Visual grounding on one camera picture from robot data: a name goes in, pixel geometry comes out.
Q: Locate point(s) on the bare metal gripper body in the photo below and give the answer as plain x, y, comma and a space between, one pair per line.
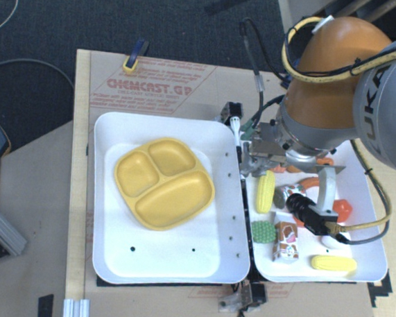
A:
266, 148

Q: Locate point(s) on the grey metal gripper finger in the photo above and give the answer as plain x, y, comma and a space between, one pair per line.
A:
246, 162
259, 168

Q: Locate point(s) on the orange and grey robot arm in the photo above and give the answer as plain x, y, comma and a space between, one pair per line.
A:
325, 83

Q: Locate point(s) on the yellow corn cob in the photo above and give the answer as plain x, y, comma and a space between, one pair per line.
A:
265, 194
334, 263

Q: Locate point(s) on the small orange toy food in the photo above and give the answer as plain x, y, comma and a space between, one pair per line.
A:
291, 169

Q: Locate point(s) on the small can with red print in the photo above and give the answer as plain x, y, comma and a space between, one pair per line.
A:
283, 194

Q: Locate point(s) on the thin black and white rod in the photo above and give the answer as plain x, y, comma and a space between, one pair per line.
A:
247, 208

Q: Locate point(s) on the orange toy carrot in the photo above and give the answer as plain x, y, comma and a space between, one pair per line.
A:
310, 182

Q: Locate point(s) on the orange toy doughnut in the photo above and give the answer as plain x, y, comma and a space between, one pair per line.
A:
324, 161

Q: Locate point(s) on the green bumpy toy fruit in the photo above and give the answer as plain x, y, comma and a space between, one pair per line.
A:
263, 232

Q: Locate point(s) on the brown and white carton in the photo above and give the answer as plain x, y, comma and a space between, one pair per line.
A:
285, 243

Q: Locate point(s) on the yellow divided plate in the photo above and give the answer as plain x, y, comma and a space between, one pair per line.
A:
162, 185

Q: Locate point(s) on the orange toy pepper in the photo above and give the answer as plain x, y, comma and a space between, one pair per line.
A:
343, 210

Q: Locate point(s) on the brown cardboard board red print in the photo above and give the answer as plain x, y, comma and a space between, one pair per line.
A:
191, 84

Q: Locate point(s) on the white toy egg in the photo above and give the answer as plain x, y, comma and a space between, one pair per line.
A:
331, 242

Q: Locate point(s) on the white plastic tray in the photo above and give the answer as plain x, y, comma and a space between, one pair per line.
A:
161, 255
359, 253

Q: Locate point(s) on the black cylinder on white bracket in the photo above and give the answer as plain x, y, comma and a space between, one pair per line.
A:
306, 210

